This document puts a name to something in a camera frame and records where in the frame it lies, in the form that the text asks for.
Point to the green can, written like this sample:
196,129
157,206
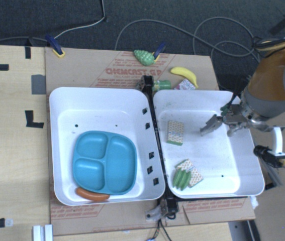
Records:
163,85

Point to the blue divided plate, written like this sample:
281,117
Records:
107,159

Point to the green and white patterned carton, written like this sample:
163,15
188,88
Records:
175,132

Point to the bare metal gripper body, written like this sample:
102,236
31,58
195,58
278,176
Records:
237,118

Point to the green pea pods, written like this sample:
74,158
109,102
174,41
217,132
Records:
181,179

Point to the green grapes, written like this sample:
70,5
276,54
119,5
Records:
144,57

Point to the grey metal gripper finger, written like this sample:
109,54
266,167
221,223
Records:
235,130
211,125

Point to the white plastic tray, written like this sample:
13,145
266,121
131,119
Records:
207,154
102,109

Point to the yellow banana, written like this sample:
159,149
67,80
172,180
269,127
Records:
186,73

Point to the thin black rod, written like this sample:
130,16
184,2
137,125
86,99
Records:
157,139

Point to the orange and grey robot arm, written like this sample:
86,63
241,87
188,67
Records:
268,79

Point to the pink and white carton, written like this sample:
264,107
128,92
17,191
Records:
185,85

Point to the black cylinder on white bracket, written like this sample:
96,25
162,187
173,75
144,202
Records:
270,154

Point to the brown cardboard board, red print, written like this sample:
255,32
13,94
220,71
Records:
82,69

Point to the orange sausage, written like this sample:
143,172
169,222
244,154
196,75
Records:
92,196

